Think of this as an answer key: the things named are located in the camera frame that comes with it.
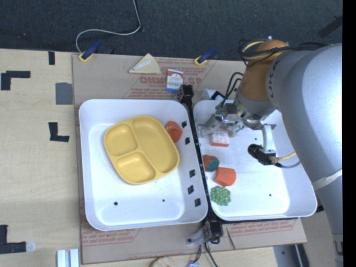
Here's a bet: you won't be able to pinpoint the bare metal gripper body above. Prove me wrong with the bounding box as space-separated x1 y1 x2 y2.
222 102 276 131

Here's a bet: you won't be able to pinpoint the orange and white carton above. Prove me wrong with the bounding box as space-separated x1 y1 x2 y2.
210 131 230 147

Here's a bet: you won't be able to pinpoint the white red blue carton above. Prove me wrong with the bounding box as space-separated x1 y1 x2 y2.
166 68 184 93

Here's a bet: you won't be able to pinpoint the black cylinder on white bracket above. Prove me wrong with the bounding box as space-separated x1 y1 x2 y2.
247 123 279 166

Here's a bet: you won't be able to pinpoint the orange block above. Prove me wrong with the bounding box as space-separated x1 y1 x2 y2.
214 166 237 187

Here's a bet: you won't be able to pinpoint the white plastic tray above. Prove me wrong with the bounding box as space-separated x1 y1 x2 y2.
192 99 318 221
78 98 209 231

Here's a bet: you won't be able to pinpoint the brown cardboard board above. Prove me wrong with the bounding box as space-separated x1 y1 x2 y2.
71 53 308 264

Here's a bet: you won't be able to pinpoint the green grapes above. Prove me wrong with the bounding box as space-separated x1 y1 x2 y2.
210 185 232 206

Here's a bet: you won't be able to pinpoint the yellow cheese wedge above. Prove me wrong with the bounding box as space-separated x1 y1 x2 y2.
128 53 162 75

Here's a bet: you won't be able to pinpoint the black block with wires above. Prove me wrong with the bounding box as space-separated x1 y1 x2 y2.
205 218 224 240
177 84 195 103

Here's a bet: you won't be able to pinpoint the yellow divided plate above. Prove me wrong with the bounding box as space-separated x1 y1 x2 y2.
103 115 180 185

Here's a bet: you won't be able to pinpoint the orange cup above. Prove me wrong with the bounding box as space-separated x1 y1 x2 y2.
164 120 184 144

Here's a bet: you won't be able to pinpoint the red strawberry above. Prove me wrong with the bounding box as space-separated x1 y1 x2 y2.
202 154 220 172

